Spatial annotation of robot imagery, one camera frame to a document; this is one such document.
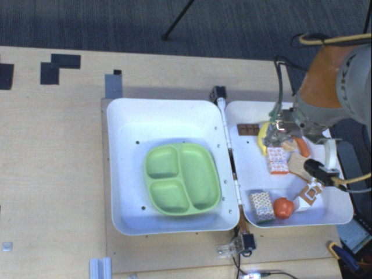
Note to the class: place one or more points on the white plastic tray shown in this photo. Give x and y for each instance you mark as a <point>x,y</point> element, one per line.
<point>253,170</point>
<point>128,161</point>

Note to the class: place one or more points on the white and brown carton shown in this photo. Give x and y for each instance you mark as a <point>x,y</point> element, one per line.
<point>308,198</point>

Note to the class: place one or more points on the yellow banana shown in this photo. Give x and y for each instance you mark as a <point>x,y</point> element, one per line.
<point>261,138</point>

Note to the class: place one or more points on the tan toast slice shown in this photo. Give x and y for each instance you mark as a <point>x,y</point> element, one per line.
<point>296,164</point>

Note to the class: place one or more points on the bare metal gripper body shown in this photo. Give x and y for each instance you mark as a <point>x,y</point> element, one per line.
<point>289,123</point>

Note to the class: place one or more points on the red tomato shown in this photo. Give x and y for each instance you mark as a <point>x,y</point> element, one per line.
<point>283,208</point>

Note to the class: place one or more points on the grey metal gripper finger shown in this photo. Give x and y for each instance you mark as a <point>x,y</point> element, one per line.
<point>268,137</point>
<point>281,139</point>

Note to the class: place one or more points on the black cylinder on white bracket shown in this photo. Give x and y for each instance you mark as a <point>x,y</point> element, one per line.
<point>316,170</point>

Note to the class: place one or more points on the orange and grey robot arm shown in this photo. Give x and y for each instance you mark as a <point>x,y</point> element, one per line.
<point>322,89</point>

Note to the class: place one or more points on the white carton with orange print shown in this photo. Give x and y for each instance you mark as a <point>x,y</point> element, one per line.
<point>261,207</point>
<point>277,160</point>

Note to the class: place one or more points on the pale bread piece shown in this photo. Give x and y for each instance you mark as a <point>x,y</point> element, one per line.
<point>288,146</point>

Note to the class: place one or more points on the thin black and white rod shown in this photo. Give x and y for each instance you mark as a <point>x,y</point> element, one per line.
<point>227,135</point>

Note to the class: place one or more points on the green divided plate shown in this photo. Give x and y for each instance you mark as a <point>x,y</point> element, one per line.
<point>197,173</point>

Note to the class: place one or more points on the orange sausage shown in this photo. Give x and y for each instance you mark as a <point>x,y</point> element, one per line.
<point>303,148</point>

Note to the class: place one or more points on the brown chocolate bar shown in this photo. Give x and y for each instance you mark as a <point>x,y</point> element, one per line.
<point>247,129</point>

